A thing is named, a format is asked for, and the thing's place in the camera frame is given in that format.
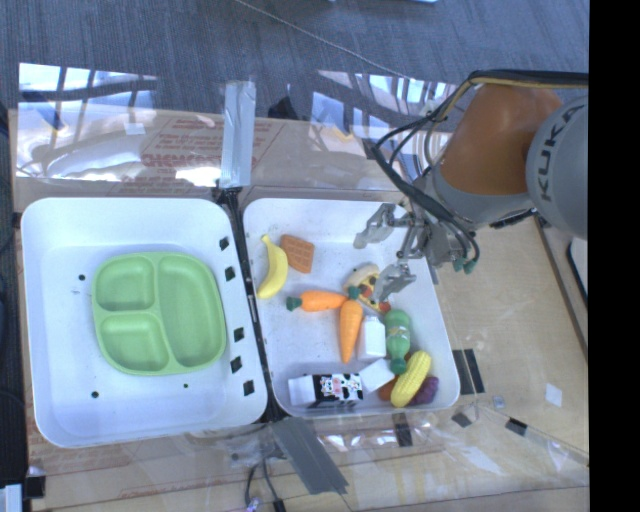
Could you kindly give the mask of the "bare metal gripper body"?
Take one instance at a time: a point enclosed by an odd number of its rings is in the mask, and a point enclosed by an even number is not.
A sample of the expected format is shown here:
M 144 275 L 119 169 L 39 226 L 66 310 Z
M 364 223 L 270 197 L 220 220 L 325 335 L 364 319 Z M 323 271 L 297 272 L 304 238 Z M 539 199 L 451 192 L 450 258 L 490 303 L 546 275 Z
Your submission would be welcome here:
M 468 242 L 464 235 L 432 215 L 407 213 L 395 222 L 395 226 L 405 230 L 397 251 L 399 260 L 424 258 L 435 268 L 448 263 L 461 268 L 467 262 Z

